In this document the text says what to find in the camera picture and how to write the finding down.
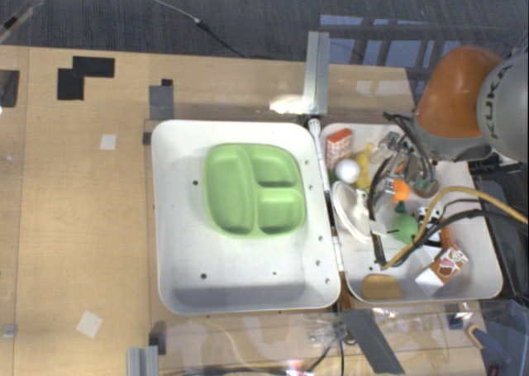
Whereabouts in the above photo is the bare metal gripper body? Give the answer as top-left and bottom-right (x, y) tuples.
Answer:
(377, 130), (415, 179)

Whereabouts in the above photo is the orange carrot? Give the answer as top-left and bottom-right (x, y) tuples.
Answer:
(392, 178), (411, 214)

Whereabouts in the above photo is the yellow toy figure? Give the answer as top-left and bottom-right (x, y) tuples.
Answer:
(355, 143), (375, 191)

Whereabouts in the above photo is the green pear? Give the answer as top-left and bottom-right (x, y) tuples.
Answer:
(391, 213), (420, 245)

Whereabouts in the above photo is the black and white object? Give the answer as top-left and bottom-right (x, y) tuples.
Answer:
(415, 206), (441, 243)

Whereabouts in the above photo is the white bowl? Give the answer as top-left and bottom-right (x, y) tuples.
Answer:
(331, 180), (373, 244)

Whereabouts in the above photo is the white ball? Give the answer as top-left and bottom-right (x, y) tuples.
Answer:
(335, 158), (361, 184)

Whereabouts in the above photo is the orange and white carton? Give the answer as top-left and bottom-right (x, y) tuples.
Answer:
(326, 127), (355, 170)

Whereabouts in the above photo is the white plastic tray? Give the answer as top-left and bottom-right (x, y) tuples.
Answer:
(150, 119), (342, 317)
(320, 121), (505, 306)

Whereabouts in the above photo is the brown and white carton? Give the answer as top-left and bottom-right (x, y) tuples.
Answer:
(414, 243), (470, 297)

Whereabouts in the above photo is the tan bread slice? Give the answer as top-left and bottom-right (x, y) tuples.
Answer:
(360, 274), (406, 301)

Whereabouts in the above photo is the green divided plate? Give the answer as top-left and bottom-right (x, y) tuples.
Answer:
(203, 142), (307, 240)

